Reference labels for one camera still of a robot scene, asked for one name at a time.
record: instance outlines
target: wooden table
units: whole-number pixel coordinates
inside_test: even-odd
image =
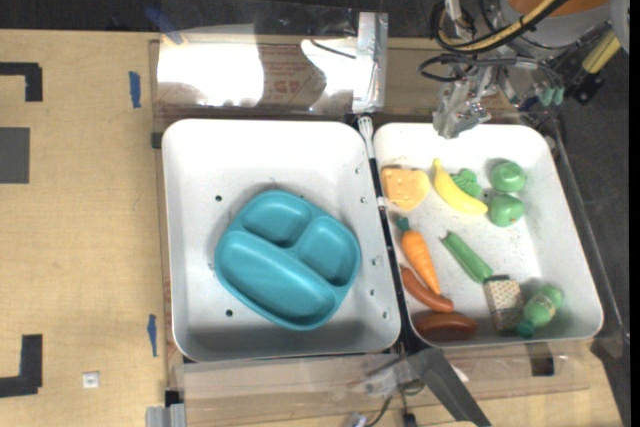
[[[36,395],[0,399],[0,425],[142,426],[146,408],[164,402],[150,144],[149,44],[157,39],[153,33],[0,30],[0,62],[39,63],[44,94],[42,102],[25,102],[24,78],[0,77],[0,126],[29,127],[31,144],[28,185],[0,184],[0,376],[18,374],[22,335],[43,337],[42,387]],[[402,69],[401,48],[415,59],[420,51],[411,49],[422,44],[392,39],[390,73]],[[139,108],[129,72],[141,78]],[[410,94],[415,86],[401,82],[398,94]],[[150,315],[158,327],[156,356]],[[481,400],[480,406],[498,426],[621,425],[600,360],[585,351],[584,361],[588,389]],[[99,387],[83,388],[83,373],[94,371]],[[439,405],[414,412],[422,424],[452,421]],[[401,425],[399,414],[390,411],[379,425]]]

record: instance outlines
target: green round fruit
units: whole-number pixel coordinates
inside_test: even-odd
[[[500,192],[518,192],[527,183],[527,175],[515,162],[502,162],[493,166],[490,181]]]
[[[524,214],[524,203],[514,196],[500,194],[489,202],[489,219],[496,226],[511,226]]]

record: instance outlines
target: cheese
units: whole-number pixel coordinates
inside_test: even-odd
[[[388,167],[381,175],[385,197],[403,210],[413,210],[431,190],[424,171]]]

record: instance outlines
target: toy banana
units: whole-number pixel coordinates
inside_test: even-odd
[[[433,166],[436,169],[433,187],[452,208],[464,214],[481,215],[487,213],[489,207],[460,189],[451,175],[444,170],[440,159],[435,159]]]

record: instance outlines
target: teal plate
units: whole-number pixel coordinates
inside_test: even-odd
[[[325,324],[360,267],[360,246],[309,201],[273,190],[249,201],[215,250],[220,283],[272,322],[296,331]]]

